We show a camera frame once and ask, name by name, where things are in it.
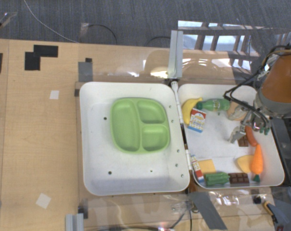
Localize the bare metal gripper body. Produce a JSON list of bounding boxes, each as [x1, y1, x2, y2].
[[240, 102, 270, 132]]

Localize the small brown chocolate bar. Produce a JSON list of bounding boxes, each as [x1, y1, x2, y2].
[[237, 135, 250, 148]]

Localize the orange sausage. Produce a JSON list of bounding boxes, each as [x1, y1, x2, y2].
[[244, 125, 259, 147]]

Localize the white plastic tray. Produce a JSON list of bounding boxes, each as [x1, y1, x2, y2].
[[178, 83, 286, 190], [79, 81, 191, 197]]

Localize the tan bread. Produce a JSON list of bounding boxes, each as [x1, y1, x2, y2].
[[225, 101, 248, 122]]

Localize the yellow cheese wedge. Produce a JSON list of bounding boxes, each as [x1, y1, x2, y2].
[[236, 154, 255, 174]]

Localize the orange carrot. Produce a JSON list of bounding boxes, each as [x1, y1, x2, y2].
[[251, 144, 264, 183]]

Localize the green plastic bottle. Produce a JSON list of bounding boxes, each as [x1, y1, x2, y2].
[[196, 98, 231, 113]]

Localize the red and white carton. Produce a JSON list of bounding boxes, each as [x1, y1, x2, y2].
[[187, 107, 207, 132]]

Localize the yellow cheese slice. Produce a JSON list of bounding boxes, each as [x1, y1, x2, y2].
[[198, 158, 217, 176]]

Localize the large brown chocolate bar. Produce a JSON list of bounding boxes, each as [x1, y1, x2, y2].
[[227, 172, 250, 185]]

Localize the green vegetable bundle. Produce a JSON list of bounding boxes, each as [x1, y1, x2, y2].
[[203, 171, 231, 187]]

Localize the white carton with red base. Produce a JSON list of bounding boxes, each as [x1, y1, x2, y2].
[[189, 154, 205, 183]]

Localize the yellow banana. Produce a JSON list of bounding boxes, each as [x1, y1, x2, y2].
[[181, 97, 203, 126]]

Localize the green divided plate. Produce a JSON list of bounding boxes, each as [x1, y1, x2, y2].
[[109, 97, 171, 154]]

